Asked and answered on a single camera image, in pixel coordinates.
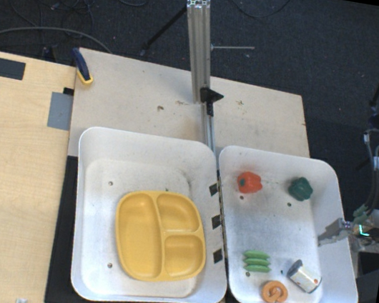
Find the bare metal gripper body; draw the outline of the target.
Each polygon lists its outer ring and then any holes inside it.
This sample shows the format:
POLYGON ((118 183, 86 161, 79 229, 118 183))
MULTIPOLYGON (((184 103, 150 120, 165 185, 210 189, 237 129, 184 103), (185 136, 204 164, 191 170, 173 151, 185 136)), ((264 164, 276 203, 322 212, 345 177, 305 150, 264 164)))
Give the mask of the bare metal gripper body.
POLYGON ((359 213, 352 224, 349 237, 352 250, 379 253, 379 209, 359 213))

